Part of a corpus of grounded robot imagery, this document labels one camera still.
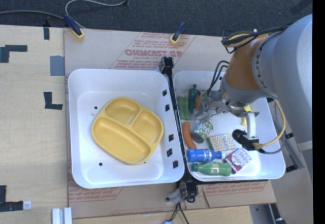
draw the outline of yellow divided plate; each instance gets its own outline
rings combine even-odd
[[[161,119],[140,103],[120,97],[111,100],[91,127],[96,144],[116,159],[139,165],[148,160],[163,134]]]

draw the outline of black tape marking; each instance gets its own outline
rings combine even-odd
[[[20,52],[27,51],[27,45],[5,45],[5,48],[8,51],[20,51]]]
[[[50,40],[50,28],[43,27],[44,31],[44,40]]]
[[[45,21],[43,23],[43,27],[52,27],[51,24],[50,24],[50,22],[49,22],[49,19],[50,19],[50,17],[48,17],[48,18],[45,19]]]
[[[24,209],[24,202],[6,202],[6,185],[0,185],[0,212]]]
[[[0,47],[0,62],[8,63],[9,62],[9,51],[5,47]]]
[[[50,74],[51,76],[64,76],[64,57],[51,56],[50,57]]]
[[[11,51],[26,52],[27,45],[5,45],[0,47],[0,63],[9,63]]]
[[[63,104],[52,104],[52,92],[44,92],[45,108],[62,110]]]
[[[0,185],[0,203],[6,201],[6,185]]]

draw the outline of wooden table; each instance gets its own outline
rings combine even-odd
[[[27,52],[10,49],[27,46]],[[7,201],[31,201],[32,209],[1,212],[0,223],[51,223],[51,210],[68,206],[65,77],[52,76],[50,57],[64,56],[63,29],[0,25],[0,185]],[[44,92],[62,109],[46,109]],[[248,206],[187,210],[190,223],[247,223]],[[163,223],[171,212],[74,219],[73,223]],[[174,223],[185,223],[179,213]]]

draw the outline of white wire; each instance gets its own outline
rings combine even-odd
[[[98,4],[98,5],[102,5],[102,6],[107,6],[107,7],[117,7],[117,6],[121,6],[125,3],[126,0],[123,0],[122,2],[118,3],[118,4],[106,4],[106,3],[101,3],[98,1],[94,1],[94,0],[71,0],[66,4],[66,14],[70,16],[70,14],[68,13],[68,6],[76,1],[85,1],[85,2],[90,2],[90,3],[94,3],[94,4]],[[83,25],[79,24],[76,20],[75,22],[81,27],[81,28],[86,28]]]

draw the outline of cardboard sheet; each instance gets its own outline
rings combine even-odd
[[[154,70],[163,56],[171,56],[175,75],[185,70],[214,71],[220,60],[231,58],[220,37],[181,35],[180,41],[172,45],[169,34],[91,29],[84,29],[84,33],[83,39],[77,39],[69,29],[64,31],[66,83],[69,74],[76,69]],[[69,146],[67,85],[66,103]],[[69,206],[74,218],[172,211],[174,205],[166,205],[164,195],[175,188],[176,184],[161,184],[84,189],[74,182],[69,171]],[[205,184],[198,189],[196,201],[186,202],[186,209],[275,202],[270,181]]]

